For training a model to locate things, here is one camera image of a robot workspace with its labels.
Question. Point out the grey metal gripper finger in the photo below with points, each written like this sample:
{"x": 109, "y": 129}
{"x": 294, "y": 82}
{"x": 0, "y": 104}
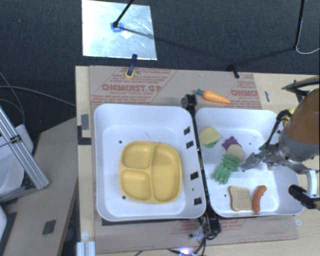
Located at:
{"x": 250, "y": 166}
{"x": 253, "y": 157}

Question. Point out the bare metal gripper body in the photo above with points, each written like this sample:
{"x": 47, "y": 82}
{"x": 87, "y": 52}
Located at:
{"x": 277, "y": 156}

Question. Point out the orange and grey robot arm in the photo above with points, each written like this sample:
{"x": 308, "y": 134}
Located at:
{"x": 305, "y": 120}

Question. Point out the green pea pods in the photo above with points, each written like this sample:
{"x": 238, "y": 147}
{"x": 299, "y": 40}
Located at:
{"x": 225, "y": 170}

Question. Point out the purple grapes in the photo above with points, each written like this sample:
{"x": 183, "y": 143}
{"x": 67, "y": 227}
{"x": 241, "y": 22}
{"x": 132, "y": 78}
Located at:
{"x": 231, "y": 142}

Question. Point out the orange sausage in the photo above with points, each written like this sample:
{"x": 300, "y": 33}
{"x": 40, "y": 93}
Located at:
{"x": 258, "y": 198}

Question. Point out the beige bread slice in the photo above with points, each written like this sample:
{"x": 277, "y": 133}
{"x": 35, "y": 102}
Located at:
{"x": 240, "y": 198}

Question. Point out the white plastic tray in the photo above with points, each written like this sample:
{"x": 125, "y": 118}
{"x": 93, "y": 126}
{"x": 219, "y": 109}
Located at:
{"x": 250, "y": 120}
{"x": 112, "y": 125}

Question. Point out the thin black and white rod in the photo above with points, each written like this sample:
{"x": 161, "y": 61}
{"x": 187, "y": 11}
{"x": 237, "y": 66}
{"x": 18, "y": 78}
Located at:
{"x": 202, "y": 165}

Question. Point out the yellow and green sandwich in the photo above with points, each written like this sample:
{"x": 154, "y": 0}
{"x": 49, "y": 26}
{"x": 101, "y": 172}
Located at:
{"x": 209, "y": 135}

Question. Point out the orange carrot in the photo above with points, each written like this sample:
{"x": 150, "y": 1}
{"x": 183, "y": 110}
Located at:
{"x": 213, "y": 96}

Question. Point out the yellow divided plate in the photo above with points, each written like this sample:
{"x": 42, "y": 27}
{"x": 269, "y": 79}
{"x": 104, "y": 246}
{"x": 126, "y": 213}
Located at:
{"x": 150, "y": 172}

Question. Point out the brown cardboard board, red print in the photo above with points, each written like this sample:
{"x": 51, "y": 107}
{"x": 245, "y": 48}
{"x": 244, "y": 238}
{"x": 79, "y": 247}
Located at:
{"x": 162, "y": 87}

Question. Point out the black cylinder on white bracket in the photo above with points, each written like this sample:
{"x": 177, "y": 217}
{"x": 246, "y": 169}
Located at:
{"x": 301, "y": 193}

